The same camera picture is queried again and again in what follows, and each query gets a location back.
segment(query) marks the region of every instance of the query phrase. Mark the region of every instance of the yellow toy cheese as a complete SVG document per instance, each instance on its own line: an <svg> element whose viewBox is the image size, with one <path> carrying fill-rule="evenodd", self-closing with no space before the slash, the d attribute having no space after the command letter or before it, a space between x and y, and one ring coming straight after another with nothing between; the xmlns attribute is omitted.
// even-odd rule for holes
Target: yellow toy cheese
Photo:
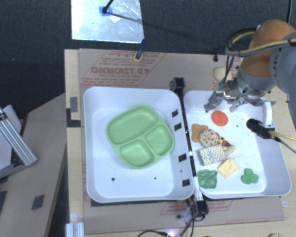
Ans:
<svg viewBox="0 0 296 237"><path fill-rule="evenodd" d="M228 158L217 168L217 170L224 176L224 178L228 178L238 170L238 166L232 159Z"/></svg>

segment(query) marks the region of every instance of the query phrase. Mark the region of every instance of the red circle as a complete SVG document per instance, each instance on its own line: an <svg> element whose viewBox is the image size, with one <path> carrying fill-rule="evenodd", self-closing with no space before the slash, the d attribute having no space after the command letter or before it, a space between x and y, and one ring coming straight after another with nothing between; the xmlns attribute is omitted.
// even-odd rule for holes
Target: red circle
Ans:
<svg viewBox="0 0 296 237"><path fill-rule="evenodd" d="M228 123L228 117L221 111L214 111L212 114L212 121L218 126L224 126Z"/></svg>

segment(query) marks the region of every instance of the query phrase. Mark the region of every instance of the cardboard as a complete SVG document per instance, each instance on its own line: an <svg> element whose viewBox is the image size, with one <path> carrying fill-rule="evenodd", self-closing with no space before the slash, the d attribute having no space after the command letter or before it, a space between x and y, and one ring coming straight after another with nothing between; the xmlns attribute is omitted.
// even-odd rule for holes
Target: cardboard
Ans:
<svg viewBox="0 0 296 237"><path fill-rule="evenodd" d="M83 94L92 86L167 88L174 77L185 79L189 90L217 90L213 77L216 67L225 66L225 56L214 62L211 55L144 52L140 63L133 61L133 51L80 49L78 52L80 115L83 117ZM235 58L231 74L241 60ZM186 209L185 201L96 204L86 191L85 136L81 126L83 208L86 234L177 228L185 225L177 214ZM196 226L239 224L284 220L278 197L213 200L209 214Z"/></svg>

